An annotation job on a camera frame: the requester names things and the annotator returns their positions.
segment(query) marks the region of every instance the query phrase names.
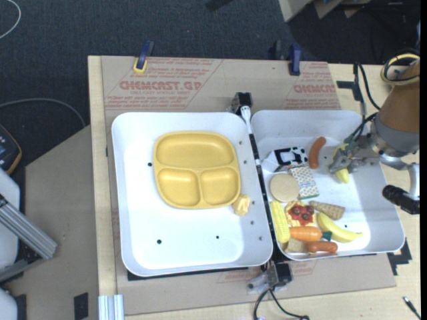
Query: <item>black floor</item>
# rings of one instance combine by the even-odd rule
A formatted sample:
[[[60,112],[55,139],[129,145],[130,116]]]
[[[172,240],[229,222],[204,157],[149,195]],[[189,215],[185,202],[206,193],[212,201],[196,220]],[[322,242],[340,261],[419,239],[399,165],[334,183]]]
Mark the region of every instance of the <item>black floor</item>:
[[[13,1],[22,16],[0,38],[0,124],[21,165],[79,131],[77,114],[89,123],[88,55],[136,56],[151,39],[158,57],[267,59],[280,40],[298,43],[303,60],[382,64],[415,46],[420,21],[420,0],[373,0],[349,19],[335,10],[322,20],[311,4],[288,23],[278,0]],[[0,0],[0,37],[17,17]],[[5,104],[34,98],[45,100]]]

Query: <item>white tray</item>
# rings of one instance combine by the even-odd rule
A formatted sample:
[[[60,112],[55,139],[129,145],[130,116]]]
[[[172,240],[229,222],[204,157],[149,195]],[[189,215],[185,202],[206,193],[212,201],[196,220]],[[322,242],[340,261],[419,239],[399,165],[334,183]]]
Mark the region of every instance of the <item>white tray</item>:
[[[360,167],[350,174],[348,183],[339,181],[328,172],[334,149],[359,126],[361,120],[361,116],[352,111],[265,110],[255,113],[251,122],[261,162],[275,149],[302,146],[308,153],[318,137],[326,138],[327,143],[319,155],[319,168],[312,169],[320,194],[303,201],[309,203],[315,199],[344,206],[344,216],[336,223],[364,234],[353,242],[339,243],[337,256],[392,252],[404,244],[404,232],[396,206],[382,196],[382,189],[387,183],[380,164]],[[263,170],[270,201],[273,198],[268,186],[274,174]],[[301,253],[286,253],[286,256],[293,260],[330,257],[326,254]]]
[[[231,113],[124,113],[112,125],[121,255],[142,277],[259,266],[273,251],[254,155],[243,120]],[[156,140],[172,131],[213,131],[236,150],[242,194],[252,204],[243,217],[231,205],[177,209],[157,191]]]

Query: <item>yellow corn cob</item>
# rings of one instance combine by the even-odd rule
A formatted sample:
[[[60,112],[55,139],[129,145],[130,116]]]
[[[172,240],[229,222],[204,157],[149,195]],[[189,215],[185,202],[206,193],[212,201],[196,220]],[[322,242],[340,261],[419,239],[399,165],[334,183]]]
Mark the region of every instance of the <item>yellow corn cob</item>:
[[[276,239],[280,243],[287,243],[291,237],[291,234],[289,231],[288,221],[286,220],[284,208],[278,201],[272,201],[270,203],[270,209],[272,210]]]

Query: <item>orange carrot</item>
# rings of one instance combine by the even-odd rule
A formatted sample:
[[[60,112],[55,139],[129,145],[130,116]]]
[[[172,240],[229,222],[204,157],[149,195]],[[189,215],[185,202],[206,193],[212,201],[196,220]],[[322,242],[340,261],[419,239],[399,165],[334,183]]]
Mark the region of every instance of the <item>orange carrot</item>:
[[[301,226],[290,227],[291,236],[300,241],[312,242],[322,238],[322,232],[318,227]]]

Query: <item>cardboard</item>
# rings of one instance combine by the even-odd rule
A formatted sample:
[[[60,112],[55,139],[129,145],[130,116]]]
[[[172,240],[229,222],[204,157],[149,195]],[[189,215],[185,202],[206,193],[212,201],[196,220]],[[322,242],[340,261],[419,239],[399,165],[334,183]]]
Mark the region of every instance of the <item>cardboard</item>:
[[[258,295],[249,293],[247,284],[261,273],[259,267],[129,280],[120,253],[111,124],[127,111],[226,111],[237,92],[252,94],[252,113],[340,109],[328,64],[302,62],[302,74],[291,76],[285,61],[150,57],[147,71],[136,75],[134,61],[134,57],[101,58],[117,291],[124,296],[125,314],[255,301]],[[280,298],[396,285],[386,254],[289,263],[294,280],[277,293]]]

